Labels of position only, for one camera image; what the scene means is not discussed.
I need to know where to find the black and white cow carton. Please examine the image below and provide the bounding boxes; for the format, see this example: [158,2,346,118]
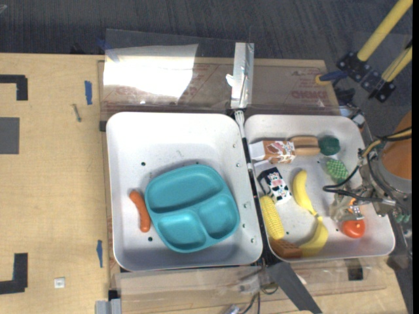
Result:
[257,166,293,206]

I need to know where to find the light green grapes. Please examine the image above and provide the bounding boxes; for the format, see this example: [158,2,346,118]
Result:
[325,158,350,181]

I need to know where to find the white plastic tray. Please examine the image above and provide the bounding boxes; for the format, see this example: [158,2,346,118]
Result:
[244,114,396,263]
[105,111,264,272]

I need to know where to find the orange doughnut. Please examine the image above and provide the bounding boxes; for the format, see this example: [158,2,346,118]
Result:
[340,218,367,239]

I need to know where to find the brown biscuit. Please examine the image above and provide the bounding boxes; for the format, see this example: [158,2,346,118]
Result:
[269,238,303,260]

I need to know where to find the orange sausage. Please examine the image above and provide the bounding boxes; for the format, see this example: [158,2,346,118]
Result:
[128,190,152,234]

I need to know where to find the tan hot dog bun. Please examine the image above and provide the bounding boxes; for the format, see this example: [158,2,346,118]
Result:
[287,135,321,157]

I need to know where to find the yellow corn cob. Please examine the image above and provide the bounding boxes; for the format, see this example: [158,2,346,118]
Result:
[259,194,286,241]

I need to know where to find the blue divided plate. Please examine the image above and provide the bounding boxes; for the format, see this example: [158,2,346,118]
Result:
[144,164,241,254]

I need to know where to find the brown and white carton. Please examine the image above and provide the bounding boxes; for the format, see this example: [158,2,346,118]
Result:
[248,139,297,165]

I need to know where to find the dark green broccoli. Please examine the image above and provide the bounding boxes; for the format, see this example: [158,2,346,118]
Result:
[318,135,342,157]

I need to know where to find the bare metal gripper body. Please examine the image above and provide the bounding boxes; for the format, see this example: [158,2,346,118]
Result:
[358,167,410,218]

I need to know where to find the yellow banana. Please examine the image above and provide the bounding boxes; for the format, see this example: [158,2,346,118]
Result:
[291,169,319,217]
[299,215,329,258]

